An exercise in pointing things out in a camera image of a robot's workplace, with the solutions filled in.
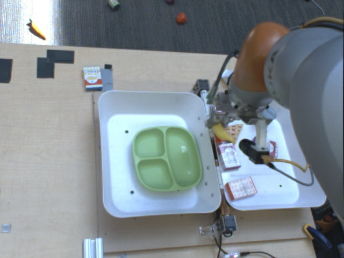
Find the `green divided plate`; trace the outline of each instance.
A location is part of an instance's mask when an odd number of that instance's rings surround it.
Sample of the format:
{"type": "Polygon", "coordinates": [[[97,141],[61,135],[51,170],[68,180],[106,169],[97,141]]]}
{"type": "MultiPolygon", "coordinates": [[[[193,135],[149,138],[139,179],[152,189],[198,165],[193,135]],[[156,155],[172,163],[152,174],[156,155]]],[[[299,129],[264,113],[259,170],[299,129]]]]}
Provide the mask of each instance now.
{"type": "Polygon", "coordinates": [[[194,187],[202,178],[202,162],[192,134],[178,126],[139,131],[133,140],[135,169],[140,182],[156,191],[194,187]]]}

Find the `red ball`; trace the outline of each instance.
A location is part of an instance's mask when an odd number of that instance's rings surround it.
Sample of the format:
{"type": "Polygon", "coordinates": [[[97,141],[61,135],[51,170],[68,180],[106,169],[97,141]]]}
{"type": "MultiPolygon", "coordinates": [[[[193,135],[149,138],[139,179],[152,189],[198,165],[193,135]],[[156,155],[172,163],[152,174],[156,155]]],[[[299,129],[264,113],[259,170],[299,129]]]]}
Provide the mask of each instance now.
{"type": "Polygon", "coordinates": [[[184,24],[187,20],[188,20],[187,16],[185,15],[184,12],[180,12],[177,15],[176,21],[177,21],[178,24],[184,24]]]}

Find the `black tape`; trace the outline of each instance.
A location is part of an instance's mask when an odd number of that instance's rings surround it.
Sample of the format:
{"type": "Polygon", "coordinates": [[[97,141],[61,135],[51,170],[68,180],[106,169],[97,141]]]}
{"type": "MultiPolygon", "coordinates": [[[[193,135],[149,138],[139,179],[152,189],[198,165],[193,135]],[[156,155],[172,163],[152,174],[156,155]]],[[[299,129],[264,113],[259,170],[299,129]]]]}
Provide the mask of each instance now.
{"type": "Polygon", "coordinates": [[[47,50],[48,63],[74,63],[74,51],[47,50]]]}
{"type": "Polygon", "coordinates": [[[105,64],[104,69],[112,70],[112,65],[111,64],[105,64]]]}
{"type": "Polygon", "coordinates": [[[0,59],[0,83],[10,83],[12,63],[12,59],[0,59]]]}
{"type": "Polygon", "coordinates": [[[54,78],[54,63],[48,58],[37,58],[37,78],[54,78]]]}

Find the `white tray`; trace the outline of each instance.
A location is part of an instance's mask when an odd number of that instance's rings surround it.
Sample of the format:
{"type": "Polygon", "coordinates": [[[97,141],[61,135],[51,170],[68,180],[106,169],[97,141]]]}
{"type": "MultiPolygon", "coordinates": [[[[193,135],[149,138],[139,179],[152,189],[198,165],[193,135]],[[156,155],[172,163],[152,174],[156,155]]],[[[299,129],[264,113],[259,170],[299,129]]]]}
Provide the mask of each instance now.
{"type": "Polygon", "coordinates": [[[108,91],[99,99],[103,203],[115,217],[210,213],[221,202],[202,100],[190,93],[108,91]],[[203,177],[194,188],[156,192],[141,185],[132,140],[141,129],[176,125],[188,129],[199,148],[203,177]]]}
{"type": "MultiPolygon", "coordinates": [[[[277,117],[267,128],[267,140],[278,143],[278,158],[295,161],[302,166],[306,165],[304,155],[295,137],[289,110],[281,107],[276,102],[270,105],[276,111],[277,117]]],[[[242,124],[235,121],[230,125],[242,124]]],[[[226,199],[230,205],[238,210],[262,210],[262,209],[286,209],[294,207],[321,206],[326,195],[314,177],[314,184],[310,187],[300,185],[283,176],[275,170],[260,164],[252,163],[240,150],[239,142],[242,139],[253,140],[256,135],[254,125],[244,125],[240,132],[235,149],[238,154],[241,167],[222,173],[223,182],[238,180],[250,176],[257,189],[257,194],[238,200],[231,200],[226,192],[226,199]]],[[[286,163],[274,163],[277,168],[292,177],[309,183],[310,171],[302,172],[295,166],[286,163]]]]}

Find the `gray robot arm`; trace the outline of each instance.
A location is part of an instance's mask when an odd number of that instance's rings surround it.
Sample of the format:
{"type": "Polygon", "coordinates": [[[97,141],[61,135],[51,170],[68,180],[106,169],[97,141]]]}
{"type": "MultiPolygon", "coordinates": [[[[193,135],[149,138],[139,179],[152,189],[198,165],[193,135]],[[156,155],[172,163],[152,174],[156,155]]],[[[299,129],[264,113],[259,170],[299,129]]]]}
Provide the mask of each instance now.
{"type": "Polygon", "coordinates": [[[290,110],[305,158],[344,218],[343,32],[317,27],[285,35],[266,59],[264,80],[290,110]]]}

